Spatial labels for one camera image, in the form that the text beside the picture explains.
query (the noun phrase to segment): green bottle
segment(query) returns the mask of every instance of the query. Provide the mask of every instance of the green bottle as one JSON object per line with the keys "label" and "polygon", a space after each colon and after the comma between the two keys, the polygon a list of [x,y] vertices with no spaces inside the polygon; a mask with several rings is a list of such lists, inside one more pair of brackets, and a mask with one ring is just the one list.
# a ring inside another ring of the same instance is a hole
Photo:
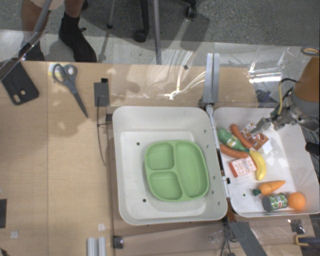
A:
{"label": "green bottle", "polygon": [[218,138],[223,144],[227,145],[231,149],[249,153],[249,149],[243,146],[240,140],[228,132],[225,128],[221,128],[218,131]]}

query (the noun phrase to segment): scissors blade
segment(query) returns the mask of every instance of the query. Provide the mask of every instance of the scissors blade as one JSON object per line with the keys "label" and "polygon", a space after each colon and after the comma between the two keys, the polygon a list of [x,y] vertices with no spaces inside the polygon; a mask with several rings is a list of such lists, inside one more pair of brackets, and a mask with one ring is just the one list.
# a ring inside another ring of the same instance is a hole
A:
{"label": "scissors blade", "polygon": [[86,108],[85,108],[84,103],[82,102],[82,100],[81,100],[81,98],[80,98],[79,93],[76,92],[76,93],[73,94],[73,96],[74,96],[76,102],[78,103],[80,109],[81,109],[82,112],[84,113],[85,117],[88,118],[87,110],[86,110]]}

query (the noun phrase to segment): black sock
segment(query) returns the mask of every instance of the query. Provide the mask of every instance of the black sock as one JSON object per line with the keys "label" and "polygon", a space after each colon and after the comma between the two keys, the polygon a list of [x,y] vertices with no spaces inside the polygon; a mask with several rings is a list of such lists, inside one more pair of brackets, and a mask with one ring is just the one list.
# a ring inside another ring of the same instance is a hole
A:
{"label": "black sock", "polygon": [[65,32],[73,31],[78,27],[80,17],[73,18],[64,12],[63,15],[63,30]]}

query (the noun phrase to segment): chair wheel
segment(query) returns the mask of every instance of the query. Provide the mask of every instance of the chair wheel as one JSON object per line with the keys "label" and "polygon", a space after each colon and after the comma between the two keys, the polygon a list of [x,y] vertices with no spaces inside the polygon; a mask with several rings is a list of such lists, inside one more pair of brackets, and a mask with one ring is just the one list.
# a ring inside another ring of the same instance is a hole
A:
{"label": "chair wheel", "polygon": [[85,0],[84,3],[83,3],[83,5],[82,5],[81,11],[87,9],[88,6],[89,6],[88,0]]}
{"label": "chair wheel", "polygon": [[185,10],[185,17],[193,19],[196,16],[197,16],[197,8],[188,6],[187,9]]}
{"label": "chair wheel", "polygon": [[147,36],[143,30],[138,30],[134,33],[133,39],[138,43],[144,43],[147,40]]}

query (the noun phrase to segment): carrot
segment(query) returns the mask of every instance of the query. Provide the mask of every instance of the carrot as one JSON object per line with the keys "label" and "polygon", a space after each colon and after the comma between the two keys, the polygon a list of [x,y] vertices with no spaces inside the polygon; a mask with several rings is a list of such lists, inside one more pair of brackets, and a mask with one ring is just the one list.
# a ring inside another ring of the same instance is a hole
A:
{"label": "carrot", "polygon": [[247,158],[249,156],[247,152],[235,150],[223,144],[220,144],[220,151],[229,157],[233,157],[237,159]]}
{"label": "carrot", "polygon": [[240,140],[241,144],[244,147],[248,149],[252,148],[252,144],[248,140],[246,140],[246,138],[240,133],[239,128],[236,124],[234,123],[231,124],[230,130],[231,130],[231,133]]}
{"label": "carrot", "polygon": [[273,191],[280,188],[286,182],[284,180],[275,180],[263,183],[259,189],[253,189],[252,193],[254,196],[262,194],[264,196],[270,195]]}

